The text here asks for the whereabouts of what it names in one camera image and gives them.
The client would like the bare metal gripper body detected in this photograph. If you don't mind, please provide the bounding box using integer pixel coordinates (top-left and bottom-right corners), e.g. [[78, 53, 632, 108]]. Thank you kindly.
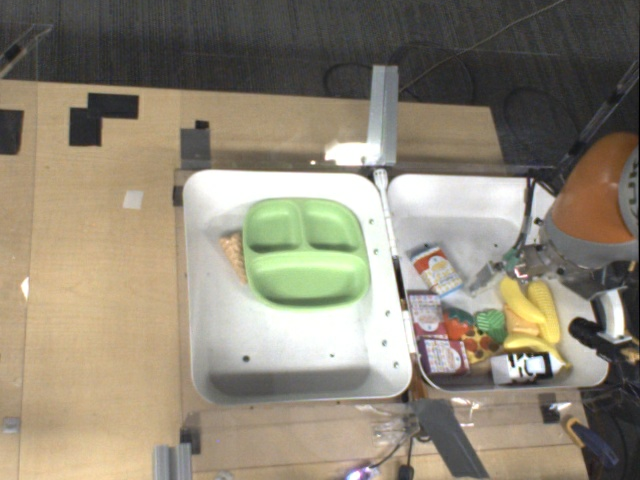
[[518, 244, 570, 285]]

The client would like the yellow banana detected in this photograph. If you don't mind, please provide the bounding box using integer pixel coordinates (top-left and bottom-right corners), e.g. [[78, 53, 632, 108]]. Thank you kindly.
[[501, 334, 573, 373], [499, 275, 547, 325]]

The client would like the red and white carton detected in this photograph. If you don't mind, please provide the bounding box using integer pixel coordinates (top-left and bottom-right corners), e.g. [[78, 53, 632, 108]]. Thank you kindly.
[[409, 243, 465, 300]]

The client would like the green broccoli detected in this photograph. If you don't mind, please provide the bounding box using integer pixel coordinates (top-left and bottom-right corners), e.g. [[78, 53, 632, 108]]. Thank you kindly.
[[474, 308, 509, 345]]

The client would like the yellow corn cob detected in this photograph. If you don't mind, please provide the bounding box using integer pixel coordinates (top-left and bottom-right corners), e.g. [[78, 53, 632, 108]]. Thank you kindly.
[[526, 279, 562, 345]]

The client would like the red strawberry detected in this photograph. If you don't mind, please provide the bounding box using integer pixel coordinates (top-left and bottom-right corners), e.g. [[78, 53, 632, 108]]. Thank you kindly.
[[441, 306, 476, 342]]

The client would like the orange bread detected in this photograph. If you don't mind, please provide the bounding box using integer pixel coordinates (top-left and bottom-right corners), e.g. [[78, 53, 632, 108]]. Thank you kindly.
[[503, 306, 542, 340]]

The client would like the pink carton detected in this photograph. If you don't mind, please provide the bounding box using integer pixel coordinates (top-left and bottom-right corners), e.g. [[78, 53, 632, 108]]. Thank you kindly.
[[406, 291, 449, 341]]

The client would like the pizza slice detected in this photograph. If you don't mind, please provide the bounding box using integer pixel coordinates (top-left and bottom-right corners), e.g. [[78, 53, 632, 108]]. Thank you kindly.
[[461, 327, 504, 365]]

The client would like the white plastic tray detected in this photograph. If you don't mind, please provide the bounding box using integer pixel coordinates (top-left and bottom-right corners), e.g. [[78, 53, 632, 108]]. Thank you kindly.
[[386, 173, 612, 394], [181, 168, 414, 407]]

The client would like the purple carton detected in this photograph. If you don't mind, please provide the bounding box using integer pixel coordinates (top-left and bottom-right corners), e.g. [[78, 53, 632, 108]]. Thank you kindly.
[[416, 336, 472, 377]]

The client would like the white and black carton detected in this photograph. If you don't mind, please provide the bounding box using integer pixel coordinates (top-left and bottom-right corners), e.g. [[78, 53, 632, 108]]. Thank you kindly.
[[489, 350, 556, 386]]

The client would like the green divided plate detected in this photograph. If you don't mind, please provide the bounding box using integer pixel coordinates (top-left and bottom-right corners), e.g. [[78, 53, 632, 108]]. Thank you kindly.
[[241, 197, 373, 312]]

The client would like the tan biscuit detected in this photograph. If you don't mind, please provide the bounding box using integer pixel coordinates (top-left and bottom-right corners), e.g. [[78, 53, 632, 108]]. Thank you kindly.
[[218, 231, 250, 286]]

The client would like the black cylinder on white bracket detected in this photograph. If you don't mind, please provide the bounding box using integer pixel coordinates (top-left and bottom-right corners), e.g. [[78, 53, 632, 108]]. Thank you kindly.
[[568, 287, 640, 365]]

